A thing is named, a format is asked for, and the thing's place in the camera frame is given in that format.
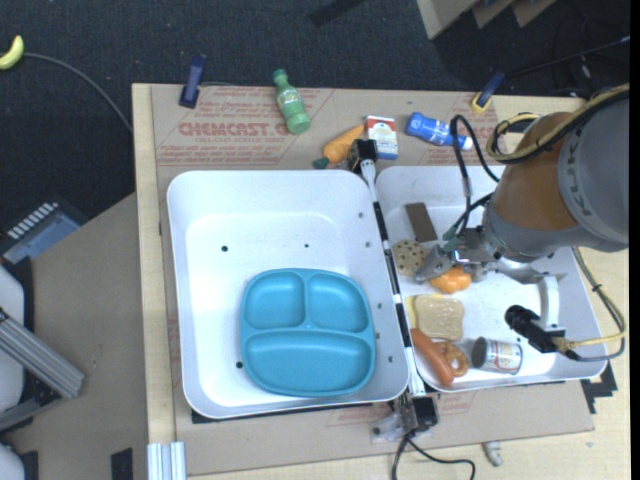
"green bottle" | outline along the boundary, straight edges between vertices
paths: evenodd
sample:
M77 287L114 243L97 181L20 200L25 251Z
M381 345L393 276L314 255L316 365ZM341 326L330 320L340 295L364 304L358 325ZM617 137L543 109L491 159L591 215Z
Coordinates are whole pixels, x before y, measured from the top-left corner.
M273 81L276 84L276 103L287 121L287 129L294 135L306 132L311 126L311 119L304 108L300 93L289 83L287 72L284 69L276 69L273 72Z

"small carton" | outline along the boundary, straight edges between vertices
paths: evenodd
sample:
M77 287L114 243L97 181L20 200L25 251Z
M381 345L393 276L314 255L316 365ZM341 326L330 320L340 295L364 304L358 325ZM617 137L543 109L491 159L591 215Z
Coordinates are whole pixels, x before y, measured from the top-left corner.
M398 158L398 136L396 120L390 117L367 116L367 138L376 141L378 158L395 160Z

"black carpet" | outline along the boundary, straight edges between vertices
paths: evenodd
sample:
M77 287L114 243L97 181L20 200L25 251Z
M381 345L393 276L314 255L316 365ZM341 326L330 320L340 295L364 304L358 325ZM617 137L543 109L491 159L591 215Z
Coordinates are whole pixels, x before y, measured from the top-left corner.
M510 73L630 34L630 0L559 0L525 28L506 10L479 30L465 13L428 39L416 0L0 0L0 52L70 64L131 120L131 84L207 81L478 91ZM629 43L508 78L500 94L588 96L629 81ZM77 74L39 58L0 71L0 226L52 195L92 218L132 193L132 136Z

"blue plate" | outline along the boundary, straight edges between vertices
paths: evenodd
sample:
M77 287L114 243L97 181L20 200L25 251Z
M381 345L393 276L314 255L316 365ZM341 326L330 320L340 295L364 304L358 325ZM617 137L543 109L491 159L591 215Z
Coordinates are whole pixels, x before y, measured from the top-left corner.
M268 270L242 298L240 341L249 377L289 396L339 396L362 388L375 365L362 289L335 272Z

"soup can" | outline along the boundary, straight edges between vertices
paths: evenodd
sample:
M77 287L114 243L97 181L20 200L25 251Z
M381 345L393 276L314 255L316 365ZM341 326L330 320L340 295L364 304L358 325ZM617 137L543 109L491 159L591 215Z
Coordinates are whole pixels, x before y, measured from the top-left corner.
M522 347L517 343L478 338L471 351L474 368L515 375L522 366Z

